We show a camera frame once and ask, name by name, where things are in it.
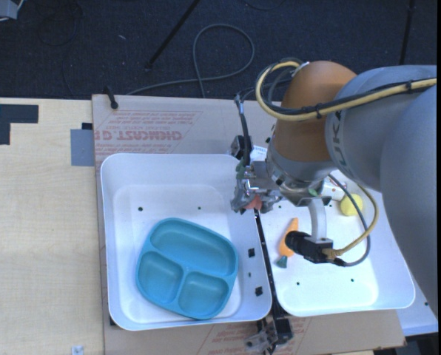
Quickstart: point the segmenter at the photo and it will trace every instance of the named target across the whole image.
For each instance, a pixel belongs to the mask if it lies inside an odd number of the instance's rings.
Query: black tripod leg
[[[416,0],[410,0],[410,5],[408,6],[408,16],[406,17],[405,35],[403,36],[403,44],[401,47],[400,65],[405,63],[406,47],[408,46],[408,36],[411,29],[411,17],[413,16],[414,11],[416,10],[415,1]]]
[[[175,36],[175,34],[178,32],[178,30],[183,26],[184,22],[187,20],[191,12],[196,8],[196,5],[201,0],[194,0],[191,5],[189,6],[188,10],[183,14],[180,21],[176,24],[176,26],[172,29],[171,33],[166,37],[164,42],[161,44],[161,46],[156,50],[156,53],[154,56],[148,61],[148,63],[145,65],[145,71],[150,71],[153,68],[153,64],[155,63],[156,59],[160,54],[163,52],[164,48],[168,45],[168,43],[172,40],[172,38]]]

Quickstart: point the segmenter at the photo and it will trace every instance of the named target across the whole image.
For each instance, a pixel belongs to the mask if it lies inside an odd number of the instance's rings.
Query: metal stand
[[[172,29],[171,33],[166,37],[164,42],[161,44],[161,46],[156,50],[156,53],[153,55],[153,57],[148,61],[148,63],[145,65],[145,71],[151,71],[153,68],[153,63],[155,63],[156,59],[160,54],[163,52],[164,48],[168,45],[168,43],[172,40],[172,38],[175,36],[175,34],[179,31],[179,29],[183,26],[184,22],[187,20],[191,12],[196,8],[196,5],[201,0],[194,0],[191,5],[189,6],[188,10],[183,14],[180,21],[176,24],[176,26]]]
[[[256,209],[255,221],[257,222],[258,235],[262,243],[263,258],[265,260],[265,268],[269,278],[270,291],[272,292],[272,309],[270,312],[273,316],[273,321],[268,323],[266,318],[257,321],[258,332],[245,338],[244,345],[246,350],[252,354],[265,354],[265,351],[273,354],[277,345],[287,343],[294,334],[289,318],[286,316],[286,312],[278,302],[268,249],[265,244],[265,234],[263,233],[263,227],[260,221],[260,212]]]

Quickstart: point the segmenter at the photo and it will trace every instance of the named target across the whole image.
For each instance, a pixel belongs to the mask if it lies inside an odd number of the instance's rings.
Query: gray cylinder
[[[336,98],[436,76],[436,66],[370,70],[351,80]],[[325,131],[336,167],[360,185],[382,192],[400,251],[437,316],[437,86],[330,114]]]

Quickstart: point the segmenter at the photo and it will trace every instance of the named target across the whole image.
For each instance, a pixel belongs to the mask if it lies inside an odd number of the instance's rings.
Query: blue divided plate
[[[150,302],[197,320],[218,315],[238,272],[238,253],[217,232],[179,218],[158,222],[141,249],[135,273]]]

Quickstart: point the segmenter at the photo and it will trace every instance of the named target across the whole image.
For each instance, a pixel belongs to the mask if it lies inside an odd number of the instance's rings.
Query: orange object
[[[275,263],[280,268],[286,268],[288,265],[288,258],[294,254],[294,251],[291,250],[285,243],[286,235],[298,228],[298,220],[297,217],[293,218],[286,228],[285,234],[282,236],[280,245],[278,246],[278,250],[280,251],[280,259],[278,259]]]
[[[294,254],[294,251],[291,250],[286,244],[285,244],[285,238],[286,235],[294,230],[298,230],[298,219],[297,217],[293,218],[291,222],[289,223],[289,226],[286,228],[285,234],[281,238],[280,246],[278,247],[278,250],[280,251],[280,256],[284,257],[291,257]]]
[[[301,109],[332,101],[335,95],[355,76],[355,72],[331,61],[313,61],[293,77],[282,108]],[[277,120],[272,136],[278,154],[292,161],[320,162],[331,160],[327,150],[322,118],[306,121]]]

